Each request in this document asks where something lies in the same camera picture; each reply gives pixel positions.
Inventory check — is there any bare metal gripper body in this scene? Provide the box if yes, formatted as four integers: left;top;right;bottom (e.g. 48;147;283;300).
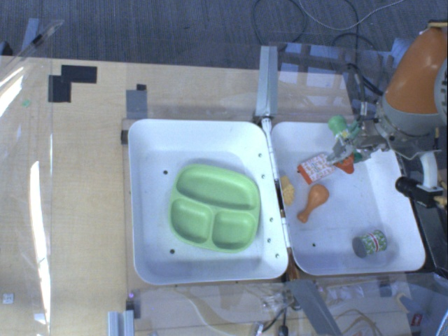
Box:
352;116;392;155

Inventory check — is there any orange carrot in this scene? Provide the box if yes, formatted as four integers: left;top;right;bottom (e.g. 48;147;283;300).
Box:
335;152;365;175

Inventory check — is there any green bottle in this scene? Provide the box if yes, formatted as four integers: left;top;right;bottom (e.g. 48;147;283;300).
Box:
327;114;352;140

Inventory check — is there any orange and white carton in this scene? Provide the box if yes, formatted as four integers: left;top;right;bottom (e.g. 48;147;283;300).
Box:
297;153;337;186

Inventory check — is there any brown chicken drumstick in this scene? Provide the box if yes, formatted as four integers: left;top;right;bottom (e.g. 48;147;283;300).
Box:
297;183;330;224

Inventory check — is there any white plastic tray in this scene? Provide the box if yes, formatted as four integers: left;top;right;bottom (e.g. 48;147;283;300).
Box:
271;121;427;277
127;118;290;286

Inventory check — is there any yellow biscuit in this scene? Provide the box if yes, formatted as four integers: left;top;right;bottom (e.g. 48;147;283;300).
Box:
279;175;296;207

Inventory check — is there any green and red can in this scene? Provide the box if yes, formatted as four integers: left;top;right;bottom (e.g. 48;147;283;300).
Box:
351;229;389;259

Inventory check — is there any green divided plate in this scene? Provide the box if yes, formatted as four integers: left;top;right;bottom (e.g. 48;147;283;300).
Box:
168;163;262;254

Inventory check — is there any black cylinder on white bracket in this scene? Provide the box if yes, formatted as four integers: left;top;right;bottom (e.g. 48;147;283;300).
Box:
395;150;446;209

